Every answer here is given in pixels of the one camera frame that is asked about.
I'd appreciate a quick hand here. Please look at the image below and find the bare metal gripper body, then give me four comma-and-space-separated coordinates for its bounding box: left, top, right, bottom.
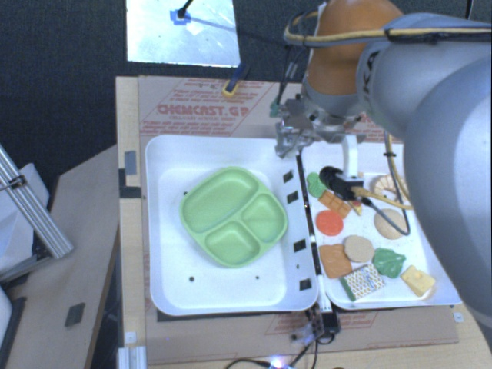
275, 93, 367, 145

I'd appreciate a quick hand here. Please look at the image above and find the green broccoli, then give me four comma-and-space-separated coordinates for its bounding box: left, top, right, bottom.
306, 171, 327, 199

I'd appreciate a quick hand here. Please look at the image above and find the orange waffle biscuit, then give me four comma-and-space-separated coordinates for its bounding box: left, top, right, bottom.
318, 190, 354, 220

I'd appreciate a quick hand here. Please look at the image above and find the tan croissant bread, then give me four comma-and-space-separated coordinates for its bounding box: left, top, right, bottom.
369, 174, 404, 204

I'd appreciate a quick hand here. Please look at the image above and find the thin black and white rod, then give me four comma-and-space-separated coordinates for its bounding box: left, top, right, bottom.
294, 155, 332, 311

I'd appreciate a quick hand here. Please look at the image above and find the red tomato slice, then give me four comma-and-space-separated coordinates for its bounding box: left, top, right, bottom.
315, 209, 344, 238

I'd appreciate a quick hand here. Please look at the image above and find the green divided plate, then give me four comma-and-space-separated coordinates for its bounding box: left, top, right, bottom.
178, 166, 289, 270

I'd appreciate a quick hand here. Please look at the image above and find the brown cardboard board red print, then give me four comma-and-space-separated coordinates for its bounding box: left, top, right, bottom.
115, 75, 460, 365

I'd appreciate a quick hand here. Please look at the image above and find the beige round bun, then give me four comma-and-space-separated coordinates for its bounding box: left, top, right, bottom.
373, 208, 409, 241

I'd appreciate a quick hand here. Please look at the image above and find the tan round biscuit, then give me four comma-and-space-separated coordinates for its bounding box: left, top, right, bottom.
342, 234, 375, 264

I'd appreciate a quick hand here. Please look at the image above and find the orange bread slice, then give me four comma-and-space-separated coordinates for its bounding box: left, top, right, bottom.
318, 243, 354, 280

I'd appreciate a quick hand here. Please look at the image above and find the green lettuce leaf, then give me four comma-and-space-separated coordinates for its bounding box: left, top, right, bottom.
371, 247, 407, 280

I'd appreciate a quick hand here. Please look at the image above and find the green and white patterned carton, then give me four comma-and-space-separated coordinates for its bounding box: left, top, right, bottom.
338, 263, 387, 303

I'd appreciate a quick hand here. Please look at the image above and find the white plastic tray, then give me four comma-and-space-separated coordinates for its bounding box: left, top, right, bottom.
145, 134, 321, 317
298, 138, 463, 311

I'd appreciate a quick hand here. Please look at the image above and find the yellow cheese wedge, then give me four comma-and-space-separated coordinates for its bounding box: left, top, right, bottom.
400, 264, 437, 298

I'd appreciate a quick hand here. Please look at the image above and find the black cylinder on white bracket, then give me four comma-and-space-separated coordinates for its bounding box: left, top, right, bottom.
318, 135, 366, 202

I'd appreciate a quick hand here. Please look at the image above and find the black block with thin wires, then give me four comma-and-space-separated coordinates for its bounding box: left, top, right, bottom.
306, 308, 342, 338

